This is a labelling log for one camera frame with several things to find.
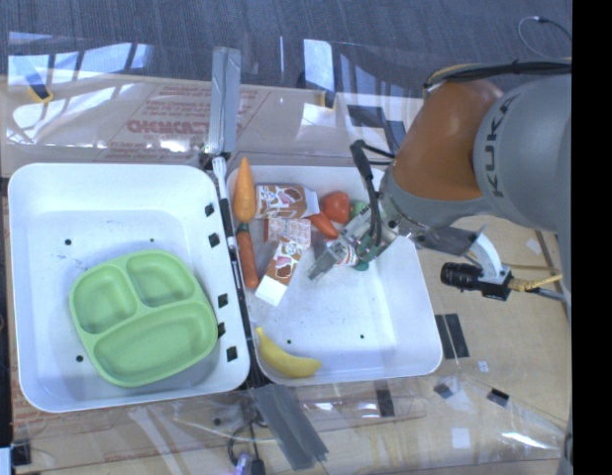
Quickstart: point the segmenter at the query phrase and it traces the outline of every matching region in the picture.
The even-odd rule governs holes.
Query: banana
[[[310,357],[298,357],[282,350],[272,339],[270,339],[262,327],[255,328],[259,338],[259,353],[262,358],[280,373],[291,378],[305,378],[311,376],[322,367],[322,362]]]

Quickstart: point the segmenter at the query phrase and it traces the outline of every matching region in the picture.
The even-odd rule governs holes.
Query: green plate
[[[129,253],[81,274],[70,311],[99,373],[122,387],[147,385],[206,357],[216,345],[214,311],[176,255]]]

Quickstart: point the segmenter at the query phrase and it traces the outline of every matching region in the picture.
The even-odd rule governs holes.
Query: gray carpet
[[[520,21],[531,16],[552,23],[527,20],[518,33]],[[51,39],[22,51],[9,43],[10,32]],[[307,81],[303,41],[311,39],[339,43],[336,48],[344,49],[363,71],[389,81],[389,89],[419,96],[427,75],[455,63],[570,56],[567,34],[572,34],[572,0],[0,0],[0,73],[6,72],[8,55],[16,52],[129,42],[156,47],[144,73],[208,79],[208,51],[226,46],[244,53],[244,83],[300,87]],[[524,80],[501,76],[495,81],[509,89]],[[380,89],[373,83],[337,87]],[[4,315],[2,230],[0,208]],[[3,333],[0,444],[10,440],[3,368],[8,364]]]

